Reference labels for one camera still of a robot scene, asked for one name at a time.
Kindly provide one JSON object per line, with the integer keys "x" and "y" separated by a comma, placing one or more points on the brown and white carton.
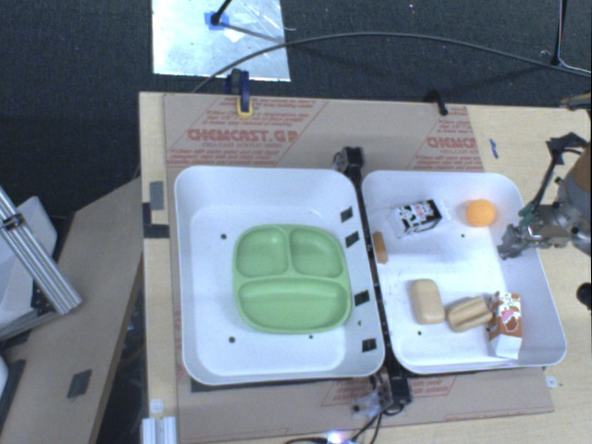
{"x": 506, "y": 326}

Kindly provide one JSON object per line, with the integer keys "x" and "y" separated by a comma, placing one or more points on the black cylinder on white bracket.
{"x": 585, "y": 294}

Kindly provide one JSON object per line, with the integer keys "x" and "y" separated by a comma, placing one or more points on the black and white milk carton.
{"x": 416, "y": 219}

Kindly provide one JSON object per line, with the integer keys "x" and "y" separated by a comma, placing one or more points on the orange ball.
{"x": 481, "y": 213}

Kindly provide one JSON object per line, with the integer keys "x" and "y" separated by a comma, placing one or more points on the green divided plate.
{"x": 291, "y": 280}

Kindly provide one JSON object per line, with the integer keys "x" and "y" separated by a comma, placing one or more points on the white plastic tray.
{"x": 208, "y": 266}
{"x": 462, "y": 262}

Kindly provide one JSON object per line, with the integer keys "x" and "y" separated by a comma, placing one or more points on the brown cardboard board, red print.
{"x": 287, "y": 132}

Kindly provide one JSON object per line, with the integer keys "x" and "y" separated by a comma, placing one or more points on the tan ridged bread roll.
{"x": 468, "y": 313}

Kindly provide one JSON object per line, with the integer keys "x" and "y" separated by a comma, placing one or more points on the tan bread slice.
{"x": 426, "y": 301}

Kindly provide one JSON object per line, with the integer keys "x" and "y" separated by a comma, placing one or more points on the thin black rod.
{"x": 373, "y": 266}

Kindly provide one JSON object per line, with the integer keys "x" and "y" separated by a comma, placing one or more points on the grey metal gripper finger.
{"x": 515, "y": 230}
{"x": 509, "y": 249}

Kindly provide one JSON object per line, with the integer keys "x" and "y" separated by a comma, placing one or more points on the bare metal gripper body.
{"x": 552, "y": 229}

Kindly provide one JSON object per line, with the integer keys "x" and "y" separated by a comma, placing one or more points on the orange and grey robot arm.
{"x": 583, "y": 174}

